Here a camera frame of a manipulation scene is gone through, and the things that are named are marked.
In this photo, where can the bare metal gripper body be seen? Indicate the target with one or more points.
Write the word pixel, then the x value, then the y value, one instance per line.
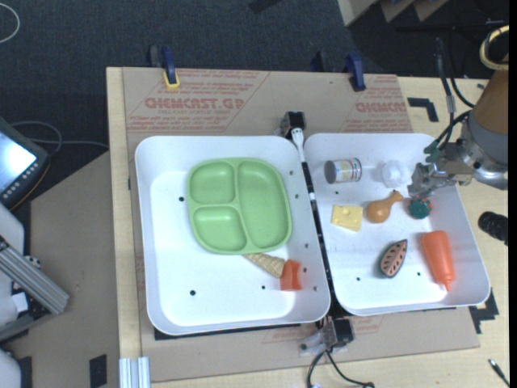
pixel 454 166

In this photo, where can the thin black and white rod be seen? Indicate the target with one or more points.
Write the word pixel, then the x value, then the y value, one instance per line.
pixel 313 200

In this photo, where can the beige ice cream cone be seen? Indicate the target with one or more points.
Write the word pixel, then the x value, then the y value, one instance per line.
pixel 268 263

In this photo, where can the white plastic tray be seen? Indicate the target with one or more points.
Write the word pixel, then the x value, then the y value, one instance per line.
pixel 226 297
pixel 363 289

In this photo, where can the green divided plate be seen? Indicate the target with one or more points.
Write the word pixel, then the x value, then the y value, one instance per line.
pixel 258 204

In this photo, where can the black cylinder on white bracket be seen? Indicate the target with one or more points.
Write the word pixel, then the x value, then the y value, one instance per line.
pixel 493 224

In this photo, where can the clear crumpled plastic piece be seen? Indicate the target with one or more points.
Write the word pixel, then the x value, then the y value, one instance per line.
pixel 393 174

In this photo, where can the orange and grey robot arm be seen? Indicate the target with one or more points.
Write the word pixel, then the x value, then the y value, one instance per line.
pixel 490 107

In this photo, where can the watermelon slice toy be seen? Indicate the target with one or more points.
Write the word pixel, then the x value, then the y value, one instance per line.
pixel 392 259

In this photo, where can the orange squeeze bottle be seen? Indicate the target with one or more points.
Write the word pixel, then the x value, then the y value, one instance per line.
pixel 438 257

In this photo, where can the orange toy chicken drumstick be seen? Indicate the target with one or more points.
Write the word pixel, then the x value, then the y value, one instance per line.
pixel 379 210

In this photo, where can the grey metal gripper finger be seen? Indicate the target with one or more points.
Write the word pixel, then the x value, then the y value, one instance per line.
pixel 417 178
pixel 432 182

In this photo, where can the green and orange round toy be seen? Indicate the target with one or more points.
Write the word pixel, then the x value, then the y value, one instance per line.
pixel 420 208

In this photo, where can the orange toy food piece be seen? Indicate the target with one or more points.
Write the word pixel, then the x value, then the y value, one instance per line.
pixel 291 277

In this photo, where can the yellow cheese wedge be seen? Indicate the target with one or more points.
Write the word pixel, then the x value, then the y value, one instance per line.
pixel 346 217

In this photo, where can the brown cardboard board, red print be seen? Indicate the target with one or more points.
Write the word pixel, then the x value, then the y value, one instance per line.
pixel 242 95

